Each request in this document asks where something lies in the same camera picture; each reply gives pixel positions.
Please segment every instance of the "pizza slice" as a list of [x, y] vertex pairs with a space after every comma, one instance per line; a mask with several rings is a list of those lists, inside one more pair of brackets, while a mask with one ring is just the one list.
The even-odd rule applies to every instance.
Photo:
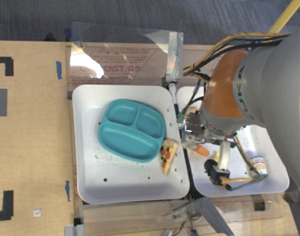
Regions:
[[178, 149], [179, 143], [175, 140], [164, 140], [160, 149], [163, 174], [166, 175], [169, 171], [173, 158]]

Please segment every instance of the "wooden tabletop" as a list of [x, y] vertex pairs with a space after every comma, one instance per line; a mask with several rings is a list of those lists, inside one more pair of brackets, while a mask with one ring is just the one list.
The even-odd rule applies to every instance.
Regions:
[[[70, 43], [0, 41], [0, 57], [14, 60], [14, 76], [5, 76], [4, 64], [0, 63], [0, 89], [7, 89], [7, 113], [0, 117], [0, 211], [3, 192], [13, 191], [14, 197], [13, 216], [11, 220], [0, 221], [0, 235], [62, 236], [64, 227], [73, 224], [68, 46]], [[61, 63], [61, 79], [57, 62]], [[233, 206], [241, 206], [235, 209], [239, 215], [247, 209], [245, 204], [232, 199]], [[277, 217], [238, 221], [241, 216], [233, 216], [229, 226], [237, 235], [298, 235], [288, 204], [278, 198], [274, 205], [278, 207]], [[33, 215], [35, 209], [41, 209], [41, 216]], [[196, 226], [199, 235], [215, 233], [205, 222]]]

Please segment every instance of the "white can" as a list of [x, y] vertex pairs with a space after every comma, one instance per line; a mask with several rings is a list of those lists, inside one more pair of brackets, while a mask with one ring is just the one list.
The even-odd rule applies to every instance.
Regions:
[[[254, 166], [254, 168], [256, 168], [258, 170], [258, 172], [262, 175], [267, 175], [267, 167], [266, 167], [266, 162], [265, 162], [265, 158], [262, 156], [255, 156], [253, 158], [250, 159], [252, 165]], [[253, 177], [257, 177], [257, 174], [254, 171], [251, 171]]]

